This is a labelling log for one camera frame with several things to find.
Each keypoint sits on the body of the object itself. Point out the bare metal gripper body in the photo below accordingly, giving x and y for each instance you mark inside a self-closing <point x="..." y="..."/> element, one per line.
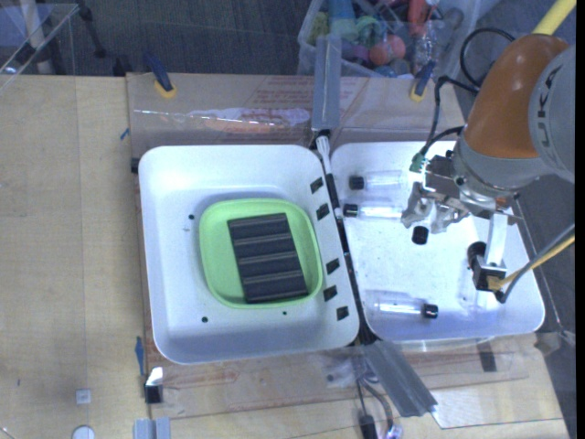
<point x="443" y="176"/>

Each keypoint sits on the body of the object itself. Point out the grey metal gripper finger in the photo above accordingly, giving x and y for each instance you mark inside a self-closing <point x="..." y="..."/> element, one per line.
<point x="417" y="204"/>
<point x="448" y="217"/>

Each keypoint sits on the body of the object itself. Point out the clear plastic bottle black cap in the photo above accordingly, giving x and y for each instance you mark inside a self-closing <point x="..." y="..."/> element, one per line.
<point x="402" y="307"/>
<point x="365" y="210"/>
<point x="365" y="181"/>
<point x="420" y="235"/>

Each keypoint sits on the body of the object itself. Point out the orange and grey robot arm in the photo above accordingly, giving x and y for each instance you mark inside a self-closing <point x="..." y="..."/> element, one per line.
<point x="503" y="108"/>

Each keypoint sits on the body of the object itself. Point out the white plastic tray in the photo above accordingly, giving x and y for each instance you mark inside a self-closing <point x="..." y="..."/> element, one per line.
<point x="173" y="245"/>
<point x="411" y="272"/>

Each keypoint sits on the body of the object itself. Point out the black ribbed rack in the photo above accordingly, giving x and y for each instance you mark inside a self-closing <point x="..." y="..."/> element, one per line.
<point x="267" y="259"/>

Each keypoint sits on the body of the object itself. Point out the clear plastic storage bin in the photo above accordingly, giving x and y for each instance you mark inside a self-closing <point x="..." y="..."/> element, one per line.
<point x="365" y="25"/>

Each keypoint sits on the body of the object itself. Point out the green plate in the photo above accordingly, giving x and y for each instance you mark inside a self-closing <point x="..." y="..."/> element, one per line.
<point x="215" y="245"/>

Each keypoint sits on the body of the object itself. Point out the brown cardboard board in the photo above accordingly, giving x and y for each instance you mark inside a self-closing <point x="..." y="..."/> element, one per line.
<point x="256" y="382"/>

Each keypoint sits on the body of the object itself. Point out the black cylinder on white bracket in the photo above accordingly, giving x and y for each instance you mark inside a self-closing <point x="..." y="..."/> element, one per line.
<point x="496" y="240"/>

